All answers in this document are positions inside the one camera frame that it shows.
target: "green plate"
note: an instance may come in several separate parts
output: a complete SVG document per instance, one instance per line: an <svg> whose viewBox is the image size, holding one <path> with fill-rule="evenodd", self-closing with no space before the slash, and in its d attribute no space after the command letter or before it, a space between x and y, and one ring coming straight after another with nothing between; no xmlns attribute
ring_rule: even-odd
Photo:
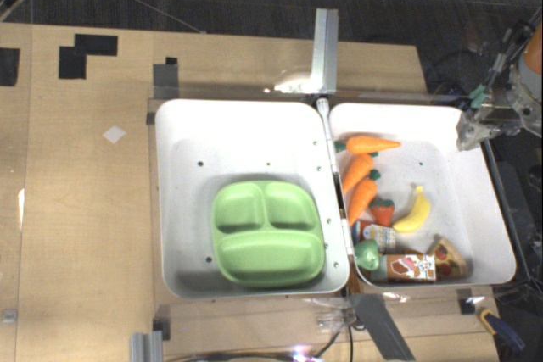
<svg viewBox="0 0 543 362"><path fill-rule="evenodd" d="M244 287L289 287L324 265L316 205L304 189L281 181L245 181L213 201L213 244L221 273Z"/></svg>

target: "toy banana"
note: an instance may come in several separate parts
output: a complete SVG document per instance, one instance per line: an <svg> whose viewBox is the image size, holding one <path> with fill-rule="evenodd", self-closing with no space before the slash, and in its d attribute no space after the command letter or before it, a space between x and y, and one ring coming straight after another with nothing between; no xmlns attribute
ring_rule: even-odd
<svg viewBox="0 0 543 362"><path fill-rule="evenodd" d="M430 214L430 202L424 196L423 187L417 186L416 190L417 198L409 214L392 225L398 232L413 232L417 230Z"/></svg>

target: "wooden table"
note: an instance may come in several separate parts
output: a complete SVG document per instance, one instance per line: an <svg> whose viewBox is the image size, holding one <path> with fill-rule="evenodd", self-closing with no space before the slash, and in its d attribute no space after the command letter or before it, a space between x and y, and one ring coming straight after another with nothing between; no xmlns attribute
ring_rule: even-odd
<svg viewBox="0 0 543 362"><path fill-rule="evenodd" d="M59 47L73 47L75 33L118 36L118 54L88 56L86 80L60 80ZM0 359L128 360L130 335L150 332L154 316L145 122L153 64L177 58L183 85L263 88L308 72L312 42L0 24L0 47L21 49L17 86L0 87L0 309L19 312L0 323ZM426 92L408 46L340 43L338 84ZM103 137L113 126L126 132L115 144ZM488 287L473 294L496 311ZM417 360L498 360L493 338L460 315L453 293L410 297L418 302L389 310ZM366 332L355 341L355 360L381 360ZM327 360L347 360L348 347L340 336Z"/></svg>

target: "orange carrot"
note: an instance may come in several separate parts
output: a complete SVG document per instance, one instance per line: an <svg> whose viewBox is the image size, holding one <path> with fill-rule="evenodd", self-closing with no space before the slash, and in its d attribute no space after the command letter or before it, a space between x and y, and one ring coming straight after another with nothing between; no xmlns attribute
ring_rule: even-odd
<svg viewBox="0 0 543 362"><path fill-rule="evenodd" d="M352 154L369 154L383 151L385 149L397 148L399 142L381 139L371 136L355 136L347 141L347 151Z"/></svg>
<svg viewBox="0 0 543 362"><path fill-rule="evenodd" d="M394 213L394 201L391 199L375 198L370 202L370 214L380 226L390 226Z"/></svg>
<svg viewBox="0 0 543 362"><path fill-rule="evenodd" d="M360 180L365 178L373 168L373 159L369 154L360 154L355 157L353 163L350 164L347 173L341 183L343 193L347 193Z"/></svg>
<svg viewBox="0 0 543 362"><path fill-rule="evenodd" d="M352 226L358 217L364 212L369 203L375 198L377 194L377 180L381 175L378 171L372 170L369 178L362 180L350 199L349 210L347 217L349 218L349 225Z"/></svg>

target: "white diamond sticker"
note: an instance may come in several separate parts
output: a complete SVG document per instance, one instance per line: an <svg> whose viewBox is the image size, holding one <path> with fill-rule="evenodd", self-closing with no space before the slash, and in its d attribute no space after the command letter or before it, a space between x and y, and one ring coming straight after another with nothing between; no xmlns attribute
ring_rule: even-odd
<svg viewBox="0 0 543 362"><path fill-rule="evenodd" d="M109 130L107 130L102 136L104 136L111 143L117 143L124 135L126 131L114 125Z"/></svg>

